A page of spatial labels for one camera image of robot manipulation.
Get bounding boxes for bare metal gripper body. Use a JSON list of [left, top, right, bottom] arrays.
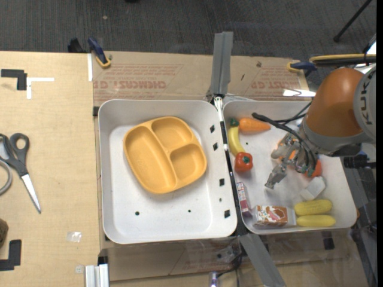
[[280, 132, 318, 173]]

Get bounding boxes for white plastic tray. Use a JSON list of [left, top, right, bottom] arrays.
[[221, 100, 358, 236], [98, 99, 239, 245]]

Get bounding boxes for orange round fruit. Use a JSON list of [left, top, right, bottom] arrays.
[[305, 159, 323, 178]]

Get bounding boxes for white block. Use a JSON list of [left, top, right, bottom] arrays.
[[299, 176, 327, 201]]

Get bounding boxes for red bell pepper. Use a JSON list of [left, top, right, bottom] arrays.
[[233, 151, 254, 173]]

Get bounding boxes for orange carrot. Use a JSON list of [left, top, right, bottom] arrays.
[[238, 117, 272, 133]]

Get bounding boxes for small pink carton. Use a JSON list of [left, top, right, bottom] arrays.
[[236, 181, 253, 215]]

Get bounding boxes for yellow banana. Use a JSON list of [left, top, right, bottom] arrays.
[[227, 117, 247, 157]]

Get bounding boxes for yellow corn cob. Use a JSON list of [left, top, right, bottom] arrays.
[[293, 199, 333, 216], [296, 214, 337, 228]]

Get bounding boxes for orange divided plate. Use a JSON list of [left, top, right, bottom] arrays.
[[122, 115, 208, 195]]

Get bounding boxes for brown cardboard board red print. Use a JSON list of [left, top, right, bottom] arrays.
[[91, 51, 363, 282]]

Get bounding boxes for grey handled scissors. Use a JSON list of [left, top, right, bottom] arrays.
[[0, 132, 42, 214]]

